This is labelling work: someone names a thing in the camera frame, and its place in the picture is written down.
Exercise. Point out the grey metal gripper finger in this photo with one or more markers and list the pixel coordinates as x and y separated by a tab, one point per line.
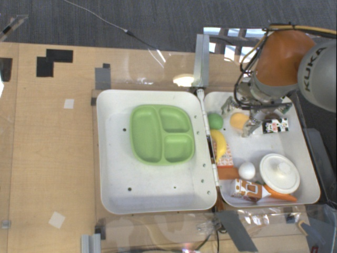
249	126
227	106

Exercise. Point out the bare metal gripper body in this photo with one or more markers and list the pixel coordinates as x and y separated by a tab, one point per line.
247	95

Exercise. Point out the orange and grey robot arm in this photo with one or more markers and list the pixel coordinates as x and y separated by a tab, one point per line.
281	59

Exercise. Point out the yellow orange fruit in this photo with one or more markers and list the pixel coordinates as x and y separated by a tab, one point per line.
238	120

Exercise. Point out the green round fruit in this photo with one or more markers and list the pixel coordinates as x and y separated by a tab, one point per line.
215	120

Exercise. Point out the white plastic tray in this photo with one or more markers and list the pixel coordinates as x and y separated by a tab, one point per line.
263	144
158	186

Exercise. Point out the black and white patterned carton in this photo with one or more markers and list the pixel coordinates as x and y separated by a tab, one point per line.
276	126

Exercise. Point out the yellow banana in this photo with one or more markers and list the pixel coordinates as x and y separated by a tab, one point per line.
220	142

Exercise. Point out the orange and white packet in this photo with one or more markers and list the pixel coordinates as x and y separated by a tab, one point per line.
228	159

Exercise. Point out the white egg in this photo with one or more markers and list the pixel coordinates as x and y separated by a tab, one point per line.
247	170

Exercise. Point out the brown block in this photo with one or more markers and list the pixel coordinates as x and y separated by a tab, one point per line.
227	173

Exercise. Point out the white lidded bowl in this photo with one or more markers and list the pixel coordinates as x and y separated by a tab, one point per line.
279	173

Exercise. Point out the orange and white carton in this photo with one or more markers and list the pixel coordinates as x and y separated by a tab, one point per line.
248	190

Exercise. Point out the orange carrot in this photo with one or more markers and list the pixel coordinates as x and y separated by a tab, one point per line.
281	195

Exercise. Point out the green divided plate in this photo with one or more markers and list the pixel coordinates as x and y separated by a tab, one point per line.
146	133

